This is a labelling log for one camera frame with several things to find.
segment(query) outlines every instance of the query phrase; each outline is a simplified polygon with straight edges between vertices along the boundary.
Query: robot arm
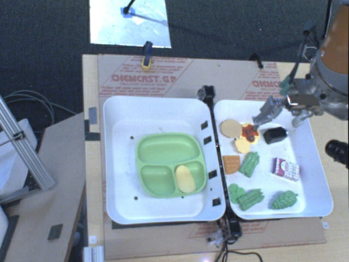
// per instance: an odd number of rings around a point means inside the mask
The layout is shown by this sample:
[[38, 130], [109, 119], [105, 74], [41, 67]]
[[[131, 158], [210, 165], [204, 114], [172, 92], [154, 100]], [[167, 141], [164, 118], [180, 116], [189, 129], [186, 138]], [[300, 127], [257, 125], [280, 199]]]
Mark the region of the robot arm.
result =
[[269, 97], [261, 113], [253, 117], [256, 126], [277, 117], [285, 108], [295, 117], [294, 127], [313, 115], [327, 112], [340, 120], [348, 120], [348, 24], [349, 0], [337, 0], [341, 6], [316, 56], [311, 61], [305, 79], [294, 79], [304, 45], [314, 27], [305, 25], [305, 39], [300, 48], [299, 61], [290, 75], [280, 84], [282, 99]]

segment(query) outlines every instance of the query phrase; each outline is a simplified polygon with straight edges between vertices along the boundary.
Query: metal frame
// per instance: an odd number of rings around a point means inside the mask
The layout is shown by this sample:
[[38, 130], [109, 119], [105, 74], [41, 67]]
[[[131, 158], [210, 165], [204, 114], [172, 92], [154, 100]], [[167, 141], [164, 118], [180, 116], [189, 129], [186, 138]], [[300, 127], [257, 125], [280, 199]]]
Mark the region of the metal frame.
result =
[[[27, 166], [29, 172], [35, 179], [37, 185], [41, 190], [48, 190], [55, 185], [55, 181], [51, 174], [46, 171], [42, 161], [40, 160], [38, 154], [31, 147], [28, 139], [26, 138], [23, 130], [19, 127], [17, 120], [7, 107], [5, 101], [0, 96], [0, 127], [6, 133], [8, 137], [8, 142], [11, 142], [15, 147], [16, 151], [22, 158], [23, 162]], [[0, 198], [0, 203], [10, 202], [11, 200], [18, 199], [19, 196], [25, 196], [29, 193], [29, 190], [23, 190], [21, 192], [17, 191], [11, 195], [5, 195]]]

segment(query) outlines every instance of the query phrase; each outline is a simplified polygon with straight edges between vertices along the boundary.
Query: cable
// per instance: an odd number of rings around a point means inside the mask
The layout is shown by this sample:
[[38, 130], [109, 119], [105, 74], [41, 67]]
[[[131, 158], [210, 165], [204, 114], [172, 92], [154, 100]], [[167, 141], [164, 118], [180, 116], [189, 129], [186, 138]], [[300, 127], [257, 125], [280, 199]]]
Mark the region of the cable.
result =
[[71, 115], [76, 115], [76, 112], [71, 111], [61, 105], [55, 104], [50, 102], [45, 96], [43, 96], [41, 93], [32, 91], [32, 90], [19, 90], [15, 91], [5, 97], [3, 97], [4, 101], [6, 104], [12, 104], [16, 102], [23, 102], [23, 101], [28, 101], [28, 102], [38, 102], [42, 104], [47, 112], [50, 115], [50, 122], [51, 124], [55, 124], [55, 110], [53, 107], [61, 109]]
[[235, 237], [233, 241], [231, 241], [231, 239], [228, 239], [226, 241], [227, 245], [234, 245], [234, 243], [236, 243], [238, 241], [238, 237]]
[[48, 110], [50, 116], [51, 116], [51, 123], [54, 124], [55, 123], [55, 117], [54, 114], [52, 113], [52, 111], [50, 110], [50, 108], [40, 99], [36, 98], [36, 97], [32, 97], [32, 98], [21, 98], [21, 99], [15, 99], [15, 100], [11, 100], [11, 101], [7, 101], [5, 100], [6, 104], [12, 104], [12, 103], [16, 103], [16, 102], [22, 102], [22, 101], [32, 101], [32, 102], [40, 102], [42, 103], [42, 105]]
[[324, 39], [325, 36], [327, 35], [328, 25], [329, 25], [329, 19], [330, 19], [330, 17], [331, 17], [331, 12], [332, 12], [332, 0], [328, 0], [328, 2], [327, 2], [327, 10], [326, 10], [326, 18], [325, 18], [325, 24], [324, 24], [322, 39]]
[[315, 47], [315, 46], [307, 46], [307, 47], [305, 47], [304, 53], [303, 53], [303, 57], [310, 63], [313, 57], [311, 57], [311, 58], [309, 59], [308, 56], [306, 56], [305, 53], [306, 53], [306, 51], [307, 51], [308, 49], [312, 49], [312, 50], [315, 50], [315, 51], [316, 51], [316, 50], [318, 49], [318, 47]]
[[307, 40], [307, 38], [308, 38], [308, 35], [309, 35], [309, 33], [304, 34], [303, 42], [301, 43], [300, 48], [299, 48], [299, 51], [298, 51], [298, 59], [297, 59], [295, 65], [294, 65], [292, 71], [291, 71], [290, 74], [288, 75], [288, 77], [289, 77], [288, 83], [289, 83], [289, 84], [291, 84], [291, 83], [293, 82], [293, 79], [294, 79], [294, 77], [295, 77], [295, 75], [296, 75], [296, 72], [297, 72], [298, 66], [299, 66], [299, 64], [300, 64], [300, 61], [302, 60], [302, 57], [303, 57], [303, 50], [304, 50], [304, 46], [305, 46], [306, 40]]
[[240, 255], [256, 255], [259, 258], [259, 261], [263, 262], [262, 257], [257, 252], [239, 252], [239, 251], [230, 251], [230, 250], [228, 250], [227, 242], [225, 242], [223, 244], [220, 253], [218, 254], [217, 258], [215, 259], [215, 262], [219, 262], [219, 259], [221, 257], [222, 257], [221, 262], [227, 262], [229, 253], [235, 253], [235, 254], [240, 254]]

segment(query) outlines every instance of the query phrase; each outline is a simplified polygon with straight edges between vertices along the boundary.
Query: black cable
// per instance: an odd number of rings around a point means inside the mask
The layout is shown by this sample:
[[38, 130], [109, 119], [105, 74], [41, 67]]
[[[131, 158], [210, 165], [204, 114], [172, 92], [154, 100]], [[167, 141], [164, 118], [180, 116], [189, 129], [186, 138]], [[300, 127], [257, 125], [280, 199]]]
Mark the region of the black cable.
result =
[[220, 253], [218, 254], [217, 258], [215, 259], [215, 262], [219, 262], [219, 259], [221, 257], [222, 257], [221, 262], [227, 262], [229, 253], [235, 253], [235, 254], [240, 254], [240, 255], [256, 255], [259, 258], [260, 262], [263, 262], [261, 255], [257, 252], [239, 252], [239, 251], [228, 250], [228, 243], [227, 242], [225, 242], [223, 244]]
[[260, 262], [263, 262], [262, 257], [260, 256], [260, 254], [258, 254], [257, 252], [239, 252], [239, 251], [227, 251], [224, 253], [223, 257], [222, 257], [222, 262], [227, 262], [228, 260], [228, 253], [235, 253], [235, 254], [240, 254], [240, 255], [256, 255]]
[[16, 103], [16, 102], [22, 102], [22, 101], [32, 101], [32, 102], [40, 102], [42, 103], [42, 105], [44, 107], [46, 107], [47, 111], [49, 112], [50, 114], [50, 117], [51, 117], [51, 124], [54, 124], [55, 123], [55, 118], [54, 118], [54, 114], [51, 112], [50, 108], [40, 99], [38, 98], [35, 98], [35, 99], [32, 99], [32, 98], [21, 98], [21, 99], [15, 99], [15, 100], [11, 100], [11, 101], [5, 101], [6, 104], [12, 104], [12, 103]]
[[50, 110], [51, 110], [51, 112], [54, 114], [55, 113], [55, 111], [53, 110], [53, 107], [52, 107], [52, 104], [51, 104], [51, 102], [45, 97], [45, 96], [43, 96], [41, 93], [39, 93], [39, 92], [36, 92], [36, 91], [32, 91], [32, 90], [19, 90], [19, 91], [15, 91], [15, 92], [13, 92], [12, 94], [10, 94], [9, 96], [13, 96], [13, 95], [20, 95], [20, 96], [29, 96], [29, 95], [27, 95], [27, 94], [25, 94], [25, 93], [31, 93], [31, 94], [33, 94], [33, 95], [36, 95], [36, 96], [38, 96], [39, 97], [39, 99], [41, 98], [41, 100], [43, 100], [45, 103], [47, 103], [47, 105], [49, 106], [49, 108], [50, 108]]
[[327, 2], [327, 10], [326, 10], [326, 18], [325, 18], [325, 25], [324, 25], [324, 29], [323, 29], [322, 39], [324, 39], [325, 36], [327, 35], [329, 19], [330, 19], [330, 16], [331, 16], [331, 11], [332, 11], [332, 0], [328, 0], [328, 2]]
[[72, 110], [69, 110], [69, 109], [67, 109], [67, 108], [65, 108], [65, 107], [63, 107], [63, 106], [61, 106], [61, 105], [58, 105], [58, 104], [55, 104], [55, 103], [51, 103], [51, 105], [54, 106], [54, 107], [56, 107], [56, 108], [59, 108], [59, 109], [61, 109], [61, 110], [63, 110], [63, 111], [66, 111], [66, 112], [70, 113], [71, 115], [77, 115], [77, 112], [74, 112], [74, 111], [72, 111]]
[[289, 81], [288, 81], [289, 84], [291, 84], [293, 82], [293, 79], [296, 76], [296, 72], [298, 70], [298, 66], [299, 66], [300, 61], [302, 60], [302, 57], [303, 57], [303, 50], [304, 50], [304, 46], [305, 46], [305, 43], [306, 43], [306, 40], [307, 40], [308, 36], [309, 36], [309, 32], [304, 34], [304, 39], [303, 39], [303, 42], [300, 45], [299, 52], [298, 52], [298, 59], [297, 59], [295, 65], [294, 65], [292, 71], [289, 74]]
[[227, 245], [234, 245], [234, 243], [236, 243], [238, 241], [238, 238], [237, 237], [235, 237], [234, 238], [234, 240], [233, 241], [231, 241], [231, 239], [228, 239], [227, 241], [226, 241], [226, 243], [227, 243]]

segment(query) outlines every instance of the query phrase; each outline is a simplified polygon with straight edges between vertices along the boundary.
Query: green toy vegetable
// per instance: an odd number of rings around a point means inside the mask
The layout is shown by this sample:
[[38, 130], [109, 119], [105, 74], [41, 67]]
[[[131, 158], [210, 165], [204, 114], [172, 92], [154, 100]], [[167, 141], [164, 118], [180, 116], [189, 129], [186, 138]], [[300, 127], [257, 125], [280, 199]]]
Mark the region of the green toy vegetable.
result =
[[260, 189], [252, 189], [249, 193], [239, 197], [237, 202], [240, 204], [241, 210], [246, 211], [253, 205], [261, 202], [263, 199], [264, 196]]
[[239, 171], [246, 177], [251, 177], [259, 160], [260, 157], [257, 152], [249, 152]]
[[293, 191], [285, 191], [282, 192], [273, 202], [271, 209], [273, 210], [281, 210], [287, 207], [292, 207], [297, 202], [298, 194]]
[[237, 204], [238, 198], [245, 195], [246, 191], [242, 187], [239, 187], [237, 184], [233, 183], [229, 185], [228, 190], [230, 192], [229, 198], [232, 203]]

